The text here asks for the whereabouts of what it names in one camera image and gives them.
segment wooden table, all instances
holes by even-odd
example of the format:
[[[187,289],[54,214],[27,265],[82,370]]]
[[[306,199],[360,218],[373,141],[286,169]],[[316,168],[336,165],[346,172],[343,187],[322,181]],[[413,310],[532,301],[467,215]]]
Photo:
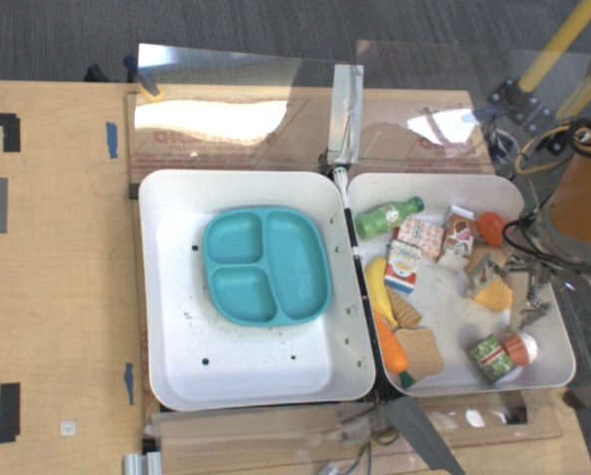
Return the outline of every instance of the wooden table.
[[[141,451],[148,379],[126,109],[135,91],[0,81],[0,113],[21,121],[19,152],[3,152],[0,129],[0,386],[20,385],[20,430],[0,443],[0,474],[120,473],[123,455]],[[591,473],[573,411],[553,399],[562,435],[457,448],[468,473],[503,472],[506,460],[519,474]],[[374,473],[394,472],[392,457],[386,462]]]

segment toy tomato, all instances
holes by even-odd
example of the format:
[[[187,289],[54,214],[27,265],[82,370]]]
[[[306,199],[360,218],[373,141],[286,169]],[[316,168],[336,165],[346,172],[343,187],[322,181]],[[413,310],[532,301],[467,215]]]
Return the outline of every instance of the toy tomato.
[[[480,235],[493,246],[501,246],[504,243],[502,229],[505,225],[506,220],[492,211],[482,213],[475,222],[475,227],[477,227]]]

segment green bottle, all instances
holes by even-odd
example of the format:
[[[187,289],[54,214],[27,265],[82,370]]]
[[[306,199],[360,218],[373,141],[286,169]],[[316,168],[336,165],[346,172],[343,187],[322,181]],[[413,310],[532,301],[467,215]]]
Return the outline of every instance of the green bottle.
[[[425,205],[420,197],[413,197],[407,202],[388,202],[358,215],[354,220],[356,233],[361,239],[373,238],[400,226],[407,217],[424,209]]]

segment banana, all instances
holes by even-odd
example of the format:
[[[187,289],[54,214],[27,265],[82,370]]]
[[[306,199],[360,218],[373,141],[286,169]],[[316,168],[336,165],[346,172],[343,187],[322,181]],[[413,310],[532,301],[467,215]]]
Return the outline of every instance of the banana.
[[[385,257],[376,257],[370,260],[365,267],[365,286],[367,287],[367,295],[372,309],[381,314],[390,327],[394,329],[398,326],[398,322],[394,318],[392,304],[385,290],[383,276],[386,266],[387,259]]]

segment gray floor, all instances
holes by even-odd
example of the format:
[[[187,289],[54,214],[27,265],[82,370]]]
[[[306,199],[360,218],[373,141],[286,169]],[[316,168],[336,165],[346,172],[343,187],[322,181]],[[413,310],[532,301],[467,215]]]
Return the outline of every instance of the gray floor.
[[[505,77],[525,71],[579,1],[0,0],[0,79],[81,81],[97,63],[125,81],[124,56],[152,43],[359,60],[366,86],[465,89],[482,107]],[[357,57],[359,42],[378,55]],[[556,109],[590,69],[591,22],[537,94]],[[591,119],[591,103],[581,116]],[[571,300],[590,355],[571,403],[591,452],[591,296]]]

